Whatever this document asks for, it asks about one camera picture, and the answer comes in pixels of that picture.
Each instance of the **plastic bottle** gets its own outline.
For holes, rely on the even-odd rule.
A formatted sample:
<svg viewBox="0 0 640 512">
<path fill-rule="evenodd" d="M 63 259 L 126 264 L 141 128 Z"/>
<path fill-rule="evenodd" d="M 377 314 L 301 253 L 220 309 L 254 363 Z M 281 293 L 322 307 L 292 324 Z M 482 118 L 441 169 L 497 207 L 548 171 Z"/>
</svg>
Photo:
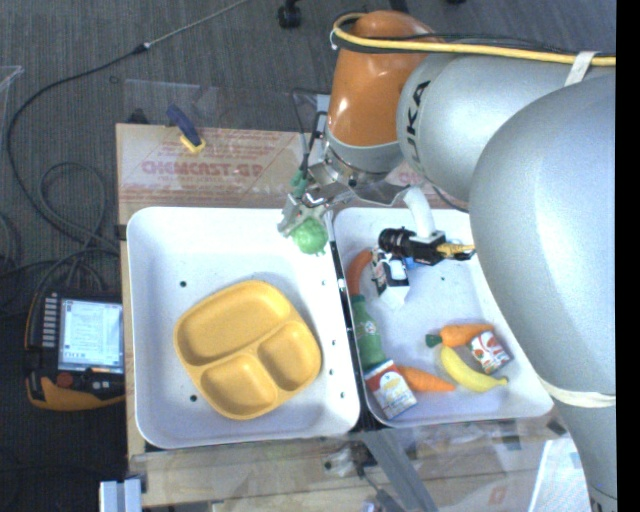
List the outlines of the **plastic bottle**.
<svg viewBox="0 0 640 512">
<path fill-rule="evenodd" d="M 382 350 L 380 332 L 375 320 L 367 311 L 364 296 L 352 295 L 350 299 L 360 364 L 366 372 L 388 358 Z"/>
</svg>

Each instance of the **orange plate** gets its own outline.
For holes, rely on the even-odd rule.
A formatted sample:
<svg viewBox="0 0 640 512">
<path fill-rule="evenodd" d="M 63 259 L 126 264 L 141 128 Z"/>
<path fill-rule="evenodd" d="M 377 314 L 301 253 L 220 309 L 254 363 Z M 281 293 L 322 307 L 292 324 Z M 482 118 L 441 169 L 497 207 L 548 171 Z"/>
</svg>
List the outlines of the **orange plate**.
<svg viewBox="0 0 640 512">
<path fill-rule="evenodd" d="M 189 376 L 220 414 L 272 411 L 318 376 L 318 342 L 273 285 L 248 280 L 207 297 L 176 323 L 173 343 Z"/>
</svg>

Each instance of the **carrot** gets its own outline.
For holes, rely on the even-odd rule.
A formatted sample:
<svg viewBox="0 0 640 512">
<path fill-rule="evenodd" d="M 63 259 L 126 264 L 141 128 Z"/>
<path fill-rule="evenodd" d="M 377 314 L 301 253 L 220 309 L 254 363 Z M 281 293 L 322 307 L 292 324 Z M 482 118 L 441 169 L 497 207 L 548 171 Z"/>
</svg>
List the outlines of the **carrot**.
<svg viewBox="0 0 640 512">
<path fill-rule="evenodd" d="M 396 367 L 412 391 L 453 391 L 456 389 L 454 384 L 419 368 L 399 364 L 396 364 Z"/>
<path fill-rule="evenodd" d="M 475 336 L 485 331 L 493 331 L 491 324 L 449 324 L 440 329 L 440 335 L 427 334 L 426 342 L 430 347 L 442 343 L 447 347 L 459 347 L 469 343 Z"/>
<path fill-rule="evenodd" d="M 362 271 L 371 261 L 371 258 L 371 251 L 369 251 L 368 249 L 363 249 L 356 255 L 356 257 L 349 265 L 346 277 L 347 290 L 351 297 L 360 294 L 360 276 L 362 275 Z"/>
</svg>

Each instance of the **banana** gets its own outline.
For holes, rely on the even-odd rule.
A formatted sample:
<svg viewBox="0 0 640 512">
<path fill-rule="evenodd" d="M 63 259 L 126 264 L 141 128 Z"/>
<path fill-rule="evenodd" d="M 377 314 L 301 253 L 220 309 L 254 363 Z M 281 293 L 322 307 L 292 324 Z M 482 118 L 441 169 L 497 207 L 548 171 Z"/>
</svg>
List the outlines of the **banana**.
<svg viewBox="0 0 640 512">
<path fill-rule="evenodd" d="M 508 380 L 506 377 L 496 379 L 491 375 L 474 370 L 460 358 L 455 350 L 446 345 L 442 345 L 440 359 L 442 360 L 442 366 L 444 366 L 451 378 L 472 391 L 484 393 L 496 386 L 507 385 Z"/>
</svg>

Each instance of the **dark floor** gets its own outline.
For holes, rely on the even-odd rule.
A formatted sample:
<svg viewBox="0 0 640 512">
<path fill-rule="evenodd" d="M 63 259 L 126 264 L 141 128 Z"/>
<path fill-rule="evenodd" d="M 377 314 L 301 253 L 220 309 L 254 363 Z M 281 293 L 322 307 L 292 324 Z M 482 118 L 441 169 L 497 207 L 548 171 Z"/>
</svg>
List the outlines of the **dark floor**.
<svg viewBox="0 0 640 512">
<path fill-rule="evenodd" d="M 25 310 L 46 265 L 16 275 L 13 266 L 58 260 L 82 247 L 45 221 L 39 180 L 72 161 L 95 169 L 106 187 L 101 233 L 115 240 L 114 125 L 131 112 L 127 79 L 287 92 L 329 90 L 336 53 L 328 42 L 334 18 L 346 10 L 385 8 L 388 2 L 301 1 L 299 28 L 283 30 L 281 0 L 246 2 L 164 41 L 138 56 L 38 97 L 12 130 L 15 173 L 7 154 L 7 127 L 24 102 L 48 84 L 107 63 L 138 44 L 232 6 L 204 0 L 0 0 L 0 63 L 24 73 L 10 87 L 0 172 L 0 512 L 94 511 L 98 482 L 126 471 L 123 405 L 88 412 L 34 408 L 22 382 Z M 407 7 L 439 32 L 501 34 L 568 49 L 616 51 L 615 0 L 410 0 Z M 102 201 L 88 170 L 51 175 L 44 195 L 57 212 L 91 227 Z M 104 284 L 119 288 L 119 264 L 94 257 Z"/>
</svg>

